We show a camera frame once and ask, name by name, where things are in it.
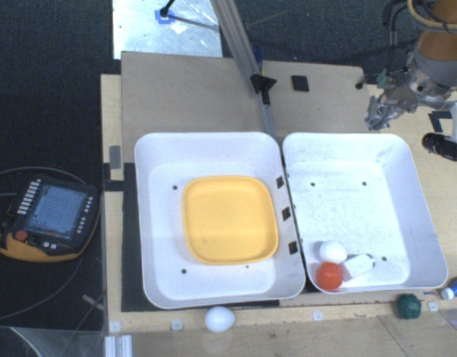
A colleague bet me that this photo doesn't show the black cylinder on white bracket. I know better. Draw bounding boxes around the black cylinder on white bracket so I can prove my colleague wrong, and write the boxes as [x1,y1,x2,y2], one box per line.
[421,100,457,161]

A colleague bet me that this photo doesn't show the white plastic bottle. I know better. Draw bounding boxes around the white plastic bottle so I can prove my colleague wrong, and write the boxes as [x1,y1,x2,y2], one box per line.
[342,252,376,280]

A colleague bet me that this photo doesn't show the yellow plate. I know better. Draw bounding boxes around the yellow plate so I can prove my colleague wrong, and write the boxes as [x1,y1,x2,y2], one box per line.
[181,175,281,266]

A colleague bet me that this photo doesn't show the white plastic tray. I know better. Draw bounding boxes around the white plastic tray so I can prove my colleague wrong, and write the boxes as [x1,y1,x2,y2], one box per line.
[281,132,450,295]
[133,131,307,310]

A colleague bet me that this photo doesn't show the orange ball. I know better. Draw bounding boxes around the orange ball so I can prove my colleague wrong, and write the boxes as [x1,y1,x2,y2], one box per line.
[316,261,344,291]

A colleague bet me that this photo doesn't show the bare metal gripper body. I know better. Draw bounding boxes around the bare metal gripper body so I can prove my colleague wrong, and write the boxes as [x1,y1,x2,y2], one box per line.
[383,71,455,114]

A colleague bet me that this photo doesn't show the white egg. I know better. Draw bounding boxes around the white egg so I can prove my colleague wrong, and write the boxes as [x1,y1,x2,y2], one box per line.
[319,239,348,265]
[204,305,237,335]

